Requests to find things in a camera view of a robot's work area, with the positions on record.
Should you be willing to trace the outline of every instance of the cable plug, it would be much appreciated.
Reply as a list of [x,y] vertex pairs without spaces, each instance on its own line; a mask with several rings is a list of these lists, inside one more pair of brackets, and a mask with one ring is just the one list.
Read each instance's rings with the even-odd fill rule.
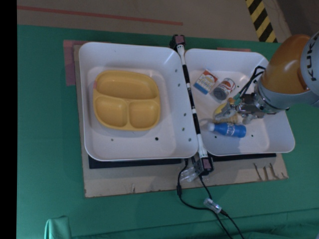
[[171,41],[169,42],[170,48],[177,51],[177,46],[179,44],[185,45],[185,36],[178,35],[178,34],[173,35],[173,37],[171,38]]
[[210,198],[206,198],[203,203],[208,209],[211,209],[216,214],[219,214],[222,211],[221,207]]

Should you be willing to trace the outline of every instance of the yellow object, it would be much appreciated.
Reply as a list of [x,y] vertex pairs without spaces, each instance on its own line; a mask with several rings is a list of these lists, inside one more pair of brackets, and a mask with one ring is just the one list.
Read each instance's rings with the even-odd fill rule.
[[160,93],[149,76],[130,71],[108,70],[94,82],[93,107],[104,126],[141,131],[160,119]]
[[[229,102],[230,104],[234,104],[234,99],[233,99],[233,98],[229,98],[229,99],[228,99],[228,102]],[[217,107],[217,109],[214,111],[214,113],[213,113],[213,122],[214,122],[214,123],[224,123],[224,122],[228,122],[228,123],[236,124],[236,123],[238,122],[238,115],[237,115],[237,113],[234,114],[233,116],[229,117],[229,118],[223,118],[223,119],[218,120],[218,121],[215,119],[215,116],[216,116],[217,114],[219,114],[219,113],[222,112],[222,109],[225,107],[226,104],[227,104],[227,102],[221,104],[221,105],[220,105],[219,107]]]

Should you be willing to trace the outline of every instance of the green cloth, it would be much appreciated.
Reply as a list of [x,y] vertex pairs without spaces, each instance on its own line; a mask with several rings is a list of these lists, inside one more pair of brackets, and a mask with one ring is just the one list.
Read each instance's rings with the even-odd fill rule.
[[44,239],[71,239],[69,218],[61,216],[48,219],[45,224]]
[[[213,234],[183,233],[179,228],[154,228],[150,230],[123,231],[118,233],[105,233],[100,235],[72,237],[72,239],[228,239],[229,236]],[[315,239],[319,236],[319,223],[293,224],[277,226],[262,232],[242,233],[245,239]],[[231,234],[233,239],[241,239],[239,233]],[[71,239],[71,229],[67,217],[49,219],[45,228],[44,239]]]
[[[76,87],[66,86],[63,41],[168,47],[172,35],[17,26],[17,239],[43,239],[46,222],[61,216],[68,217],[74,238],[225,235],[210,212],[186,207],[176,191],[84,196]],[[269,60],[279,44],[186,36],[186,49],[217,47],[250,48]],[[209,187],[243,233],[319,224],[319,110],[297,105],[287,116],[296,140],[295,149],[283,154],[287,180]],[[201,206],[207,195],[197,188],[183,197]]]

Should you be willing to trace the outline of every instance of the food can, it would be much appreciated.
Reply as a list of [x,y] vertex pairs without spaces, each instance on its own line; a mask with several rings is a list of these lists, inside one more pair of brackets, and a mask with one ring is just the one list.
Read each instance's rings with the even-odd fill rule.
[[225,100],[235,87],[235,82],[232,79],[225,78],[212,93],[217,99]]

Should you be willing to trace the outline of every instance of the small box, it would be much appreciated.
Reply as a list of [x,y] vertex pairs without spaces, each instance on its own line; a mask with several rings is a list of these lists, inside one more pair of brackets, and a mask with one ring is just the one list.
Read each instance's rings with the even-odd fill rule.
[[196,87],[198,90],[200,90],[206,95],[211,91],[213,85],[217,80],[218,78],[215,75],[213,75],[211,72],[205,69],[205,71],[199,76],[199,78],[195,82],[194,87]]

